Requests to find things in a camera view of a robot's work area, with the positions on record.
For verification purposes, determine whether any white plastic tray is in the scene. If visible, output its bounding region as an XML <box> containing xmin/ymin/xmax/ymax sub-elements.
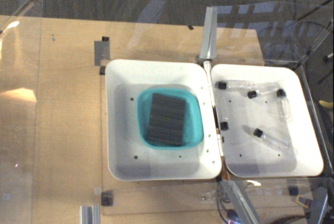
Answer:
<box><xmin>210</xmin><ymin>63</ymin><xmax>325</xmax><ymax>178</ymax></box>
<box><xmin>104</xmin><ymin>58</ymin><xmax>223</xmax><ymax>182</ymax></box>

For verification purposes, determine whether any dark grey ribbed block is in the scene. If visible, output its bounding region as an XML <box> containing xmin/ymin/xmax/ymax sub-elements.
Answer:
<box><xmin>146</xmin><ymin>92</ymin><xmax>187</xmax><ymax>147</ymax></box>

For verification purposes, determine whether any thin black and white rod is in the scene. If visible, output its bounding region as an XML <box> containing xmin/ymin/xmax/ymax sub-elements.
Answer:
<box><xmin>203</xmin><ymin>60</ymin><xmax>225</xmax><ymax>180</ymax></box>

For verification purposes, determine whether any teal plastic bowl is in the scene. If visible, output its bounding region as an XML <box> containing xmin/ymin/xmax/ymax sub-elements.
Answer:
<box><xmin>136</xmin><ymin>87</ymin><xmax>205</xmax><ymax>151</ymax></box>

